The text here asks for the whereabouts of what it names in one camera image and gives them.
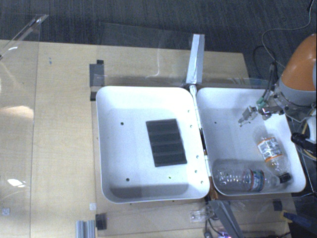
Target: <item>white tray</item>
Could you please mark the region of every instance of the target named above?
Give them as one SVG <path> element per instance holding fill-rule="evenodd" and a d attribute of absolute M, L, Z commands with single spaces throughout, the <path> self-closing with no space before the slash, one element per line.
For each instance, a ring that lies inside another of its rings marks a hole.
<path fill-rule="evenodd" d="M 197 199 L 210 182 L 193 98 L 182 88 L 98 91 L 102 191 L 114 203 Z M 187 164 L 155 167 L 146 122 L 176 119 Z"/>
<path fill-rule="evenodd" d="M 197 103 L 210 167 L 217 159 L 264 163 L 254 141 L 254 133 L 266 130 L 276 137 L 288 157 L 292 180 L 287 186 L 280 186 L 274 191 L 254 194 L 300 192 L 305 188 L 306 178 L 295 145 L 290 140 L 291 132 L 286 116 L 273 115 L 264 121 L 260 115 L 257 115 L 251 123 L 242 127 L 238 124 L 238 120 L 246 107 L 255 106 L 262 94 L 263 90 L 259 89 L 203 88 L 198 91 Z M 252 194 L 248 192 L 226 194 L 221 190 L 219 192 L 229 196 Z"/>

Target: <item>plastic bottle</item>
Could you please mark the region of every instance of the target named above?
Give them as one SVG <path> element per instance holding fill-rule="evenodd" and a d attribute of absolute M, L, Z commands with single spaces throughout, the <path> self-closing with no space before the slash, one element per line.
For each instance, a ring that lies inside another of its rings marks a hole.
<path fill-rule="evenodd" d="M 259 192 L 276 188 L 280 184 L 277 176 L 256 167 L 249 169 L 242 163 L 228 160 L 214 163 L 213 182 L 218 190 Z"/>
<path fill-rule="evenodd" d="M 257 145 L 268 169 L 280 178 L 281 183 L 289 181 L 291 179 L 288 172 L 289 161 L 276 138 L 273 135 L 261 135 L 257 139 Z"/>

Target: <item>wooden table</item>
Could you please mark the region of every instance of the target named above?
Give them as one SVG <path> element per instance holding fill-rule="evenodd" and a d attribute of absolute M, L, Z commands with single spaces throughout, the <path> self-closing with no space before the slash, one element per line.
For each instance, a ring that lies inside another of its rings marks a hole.
<path fill-rule="evenodd" d="M 31 228 L 10 222 L 12 233 L 1 237 L 14 237 L 23 228 L 25 232 L 16 237 L 28 237 L 29 230 L 32 238 L 75 237 L 77 220 L 95 218 L 100 185 L 96 185 L 95 176 L 98 160 L 94 157 L 89 64 L 102 59 L 116 75 L 139 75 L 157 67 L 177 74 L 187 70 L 184 58 L 188 56 L 189 51 L 179 50 L 39 43 L 34 140 L 30 146 L 31 214 L 25 219 Z M 135 63 L 141 67 L 131 67 Z M 204 70 L 213 78 L 248 78 L 243 55 L 238 53 L 205 52 Z M 201 226 L 120 237 L 203 237 Z M 270 230 L 282 233 L 280 227 L 271 223 Z"/>

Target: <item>clear plastic bottle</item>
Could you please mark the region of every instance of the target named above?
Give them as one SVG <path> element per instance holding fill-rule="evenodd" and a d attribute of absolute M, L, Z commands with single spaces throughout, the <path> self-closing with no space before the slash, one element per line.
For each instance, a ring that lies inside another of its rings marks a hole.
<path fill-rule="evenodd" d="M 280 178 L 281 183 L 289 181 L 291 179 L 288 172 L 289 161 L 276 138 L 273 135 L 261 135 L 257 139 L 257 145 L 269 170 Z"/>
<path fill-rule="evenodd" d="M 232 160 L 215 162 L 212 169 L 213 182 L 217 189 L 224 191 L 259 192 L 276 188 L 280 184 L 277 176 L 256 167 L 249 169 Z"/>

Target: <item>bottle cap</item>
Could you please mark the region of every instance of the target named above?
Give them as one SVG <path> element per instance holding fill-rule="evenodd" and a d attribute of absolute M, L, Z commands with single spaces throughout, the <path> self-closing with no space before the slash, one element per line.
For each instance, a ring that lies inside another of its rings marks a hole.
<path fill-rule="evenodd" d="M 291 179 L 291 175 L 289 173 L 284 173 L 281 176 L 279 176 L 280 183 L 285 183 Z"/>

